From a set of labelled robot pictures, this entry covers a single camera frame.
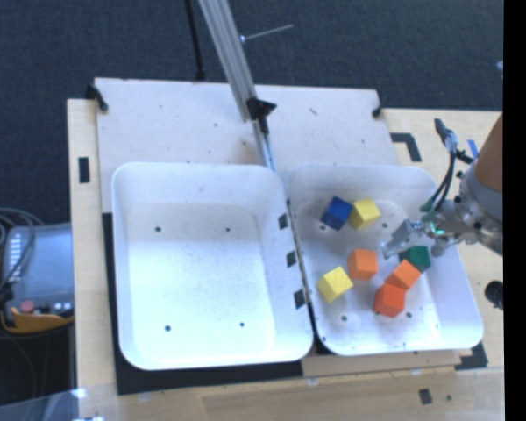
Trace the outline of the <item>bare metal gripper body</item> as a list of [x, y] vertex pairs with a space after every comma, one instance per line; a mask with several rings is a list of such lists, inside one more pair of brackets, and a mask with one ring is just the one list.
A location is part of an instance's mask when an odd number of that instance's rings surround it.
[[426, 203], [422, 207], [422, 225], [431, 239], [454, 237], [458, 244], [479, 244], [503, 255], [502, 219], [483, 209], [469, 196], [456, 196], [442, 203]]

